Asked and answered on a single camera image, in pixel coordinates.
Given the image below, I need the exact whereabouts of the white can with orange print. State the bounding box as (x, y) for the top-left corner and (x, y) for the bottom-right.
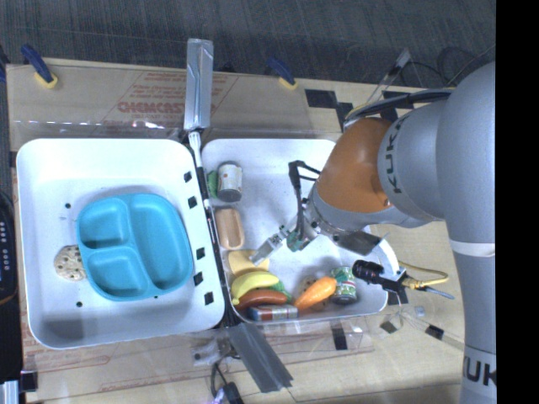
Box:
(216, 161), (244, 204)

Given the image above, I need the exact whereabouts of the green broccoli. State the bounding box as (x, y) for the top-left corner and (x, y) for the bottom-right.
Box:
(269, 281), (294, 303)

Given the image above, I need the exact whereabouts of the green and white can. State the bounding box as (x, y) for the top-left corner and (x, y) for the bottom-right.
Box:
(328, 265), (360, 306)

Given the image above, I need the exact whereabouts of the blue divided plate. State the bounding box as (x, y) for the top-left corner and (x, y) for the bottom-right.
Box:
(75, 192), (195, 303)

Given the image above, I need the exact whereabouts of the black cylinder on white bracket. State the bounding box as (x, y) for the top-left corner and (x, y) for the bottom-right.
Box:
(351, 237), (408, 296)

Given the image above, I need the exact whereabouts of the red sausage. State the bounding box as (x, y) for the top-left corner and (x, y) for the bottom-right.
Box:
(233, 289), (289, 311)

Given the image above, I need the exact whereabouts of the beige dotted biscuit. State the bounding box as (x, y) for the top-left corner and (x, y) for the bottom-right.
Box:
(53, 244), (88, 282)

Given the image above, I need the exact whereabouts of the white plastic tray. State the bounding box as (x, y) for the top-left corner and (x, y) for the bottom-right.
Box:
(15, 137), (227, 350)
(200, 137), (389, 326)

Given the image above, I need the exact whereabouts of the yellow banana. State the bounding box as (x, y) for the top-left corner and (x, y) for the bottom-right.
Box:
(230, 270), (280, 306)

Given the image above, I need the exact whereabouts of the tan bread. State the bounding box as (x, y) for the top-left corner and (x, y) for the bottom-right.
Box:
(214, 206), (246, 251)

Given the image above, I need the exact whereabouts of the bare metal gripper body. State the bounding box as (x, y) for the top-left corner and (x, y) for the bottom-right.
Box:
(279, 215), (343, 247)

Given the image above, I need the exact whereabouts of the orange carrot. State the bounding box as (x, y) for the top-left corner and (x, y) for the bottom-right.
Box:
(293, 275), (339, 312)

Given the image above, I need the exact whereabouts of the red and white carton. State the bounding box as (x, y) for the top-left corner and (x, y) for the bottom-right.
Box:
(247, 304), (300, 323)

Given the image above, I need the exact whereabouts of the brown cardboard board red print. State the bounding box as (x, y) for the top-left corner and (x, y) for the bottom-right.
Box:
(4, 56), (469, 404)

